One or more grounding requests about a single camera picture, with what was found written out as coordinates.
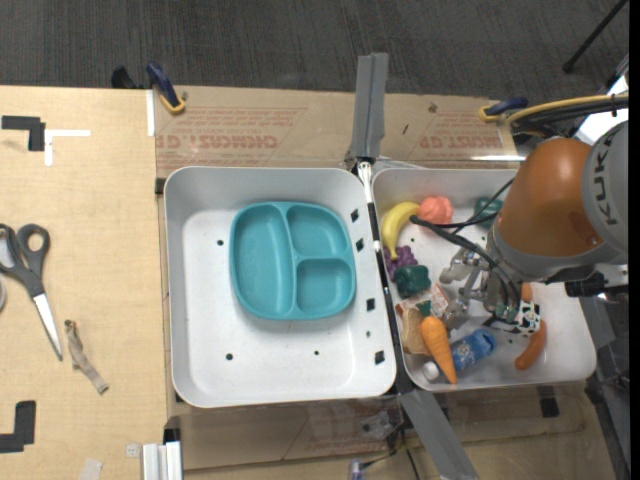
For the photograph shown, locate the yellow banana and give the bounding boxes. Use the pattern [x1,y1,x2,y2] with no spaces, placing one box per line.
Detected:
[380,201,422,262]

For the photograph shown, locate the pink toy pumpkin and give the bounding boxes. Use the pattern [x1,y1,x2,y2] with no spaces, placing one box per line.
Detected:
[416,196,455,226]

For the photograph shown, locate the blue label plastic bottle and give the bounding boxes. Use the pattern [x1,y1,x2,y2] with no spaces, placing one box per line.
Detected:
[422,328,497,382]

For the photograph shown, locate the tan bread slice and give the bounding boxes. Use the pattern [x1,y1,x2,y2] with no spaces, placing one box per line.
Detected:
[399,305,432,357]

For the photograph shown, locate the black cylinder on white bracket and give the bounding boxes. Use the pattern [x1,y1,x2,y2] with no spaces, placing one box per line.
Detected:
[563,270,630,299]

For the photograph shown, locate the purple grapes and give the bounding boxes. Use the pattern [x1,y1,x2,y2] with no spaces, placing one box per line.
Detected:
[382,244,418,282]

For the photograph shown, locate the orange sausage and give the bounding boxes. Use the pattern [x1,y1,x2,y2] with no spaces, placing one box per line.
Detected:
[514,282,548,372]

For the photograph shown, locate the white plastic tray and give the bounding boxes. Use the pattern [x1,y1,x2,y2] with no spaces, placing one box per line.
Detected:
[370,167,598,394]
[163,166,398,410]

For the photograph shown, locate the orange carrot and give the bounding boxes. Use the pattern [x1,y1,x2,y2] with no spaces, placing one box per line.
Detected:
[416,300,458,386]

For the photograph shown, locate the grey cloth strip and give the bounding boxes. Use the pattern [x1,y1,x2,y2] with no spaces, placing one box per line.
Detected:
[63,319,111,396]

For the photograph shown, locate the teal divided plate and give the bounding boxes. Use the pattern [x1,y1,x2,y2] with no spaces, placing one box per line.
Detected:
[229,201,358,321]

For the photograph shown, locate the brown cardboard board red print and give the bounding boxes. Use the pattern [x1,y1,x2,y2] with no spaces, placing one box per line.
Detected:
[153,85,601,472]

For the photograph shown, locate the green toy pepper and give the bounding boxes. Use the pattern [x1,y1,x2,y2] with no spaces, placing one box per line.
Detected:
[393,264,433,300]

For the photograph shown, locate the red and white packet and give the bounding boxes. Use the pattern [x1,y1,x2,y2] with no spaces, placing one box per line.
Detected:
[423,282,452,320]

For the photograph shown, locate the black tripod leg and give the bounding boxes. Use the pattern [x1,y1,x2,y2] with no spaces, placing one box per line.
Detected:
[562,0,630,75]

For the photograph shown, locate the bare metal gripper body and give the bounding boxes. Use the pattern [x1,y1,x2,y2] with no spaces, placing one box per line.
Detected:
[462,247,517,318]

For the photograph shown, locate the grey handled scissors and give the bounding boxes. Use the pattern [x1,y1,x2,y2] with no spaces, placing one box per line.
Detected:
[0,223,65,362]

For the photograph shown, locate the teal round toy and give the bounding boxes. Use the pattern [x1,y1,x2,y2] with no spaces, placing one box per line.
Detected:
[473,196,504,230]

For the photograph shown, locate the cow print carton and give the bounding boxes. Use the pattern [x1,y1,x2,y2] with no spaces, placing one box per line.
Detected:
[516,298,543,338]

